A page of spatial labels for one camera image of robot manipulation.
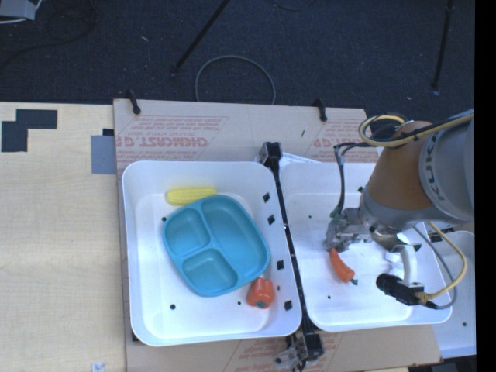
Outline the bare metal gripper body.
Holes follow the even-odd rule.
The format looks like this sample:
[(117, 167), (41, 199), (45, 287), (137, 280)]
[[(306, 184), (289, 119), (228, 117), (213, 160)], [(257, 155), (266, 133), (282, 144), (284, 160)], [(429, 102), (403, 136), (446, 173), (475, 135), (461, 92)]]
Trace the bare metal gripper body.
[(362, 212), (359, 208), (345, 208), (340, 213), (333, 212), (328, 224), (328, 233), (336, 234), (338, 244), (343, 239), (351, 239), (351, 244), (374, 241), (384, 249), (398, 249), (404, 246), (404, 242), (398, 238), (399, 230), (378, 222), (373, 215)]

